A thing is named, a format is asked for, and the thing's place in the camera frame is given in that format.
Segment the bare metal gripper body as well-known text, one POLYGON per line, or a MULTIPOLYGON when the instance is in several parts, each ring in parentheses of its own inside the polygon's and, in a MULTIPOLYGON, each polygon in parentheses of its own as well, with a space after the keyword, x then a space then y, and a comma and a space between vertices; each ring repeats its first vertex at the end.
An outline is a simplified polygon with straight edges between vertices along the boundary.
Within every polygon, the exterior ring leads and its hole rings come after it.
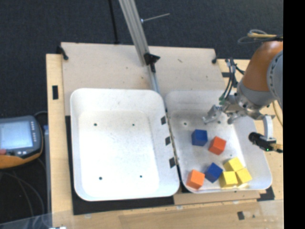
POLYGON ((248 116, 254 120, 262 120, 261 106, 255 105, 241 93, 229 95, 223 105, 223 112, 227 115, 238 114, 240 117, 248 116))

